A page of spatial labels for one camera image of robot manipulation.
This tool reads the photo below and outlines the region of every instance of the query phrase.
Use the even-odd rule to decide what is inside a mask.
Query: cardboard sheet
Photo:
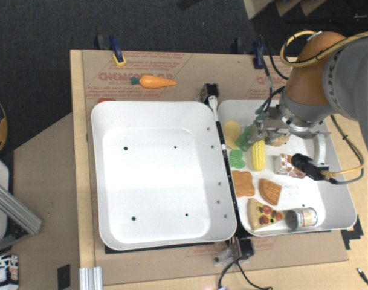
[[[83,50],[86,121],[94,223],[95,264],[103,268],[105,285],[172,279],[216,274],[222,266],[213,266],[212,255],[226,244],[163,248],[106,254],[99,235],[94,149],[91,111],[100,98],[114,100],[193,101],[205,83],[217,83],[224,100],[263,100],[268,87],[263,70],[254,69],[251,55],[124,52],[125,66],[116,66],[110,51]],[[284,75],[290,67],[274,61]],[[274,90],[286,81],[272,68],[266,57]],[[146,89],[130,84],[131,76],[153,74],[174,79],[176,86]],[[255,270],[300,266],[347,260],[347,252],[339,231],[291,234],[274,237],[252,237],[256,254],[243,265]]]

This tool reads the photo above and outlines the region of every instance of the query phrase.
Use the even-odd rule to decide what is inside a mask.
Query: carrot
[[[140,79],[136,77],[131,78],[131,85],[136,84],[141,84],[145,88],[160,88],[177,85],[177,82],[164,77],[145,74]]]

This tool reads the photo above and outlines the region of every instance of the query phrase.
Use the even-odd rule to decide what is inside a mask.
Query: wooden table
[[[210,55],[209,59],[214,63],[225,58],[223,55]],[[247,66],[251,63],[248,57],[241,57],[241,63]],[[94,235],[92,228],[91,192],[89,181],[88,144],[86,142],[86,102],[84,87],[83,51],[71,51],[71,80],[73,93],[73,122],[74,145],[76,162],[76,189],[77,189],[77,217],[79,225],[79,256],[80,267],[95,267]],[[364,177],[349,185],[352,199],[360,217],[364,235],[359,240],[350,242],[348,251],[349,260],[337,263],[320,265],[305,265],[299,267],[264,269],[250,271],[248,278],[259,285],[271,285],[276,290],[281,289],[367,289],[367,285],[357,273],[361,268],[368,276],[368,152],[362,141],[358,123],[338,117],[339,123],[353,142],[360,148],[366,158]],[[332,140],[335,145],[342,168],[347,169],[357,166],[338,132],[334,131],[330,121],[327,121],[332,131]],[[205,275],[180,279],[157,280],[142,283],[127,283],[122,285],[105,286],[105,289],[216,289],[218,275]],[[230,290],[251,289],[241,273],[227,274],[223,283]]]

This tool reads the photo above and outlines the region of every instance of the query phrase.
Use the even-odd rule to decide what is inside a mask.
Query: can label
[[[286,214],[286,223],[292,229],[312,227],[318,222],[317,212],[309,208],[290,210]]]

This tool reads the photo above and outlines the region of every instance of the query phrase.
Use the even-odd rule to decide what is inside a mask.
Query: pizza slice
[[[252,230],[273,225],[285,218],[285,214],[281,211],[277,211],[254,198],[248,199],[248,221]]]

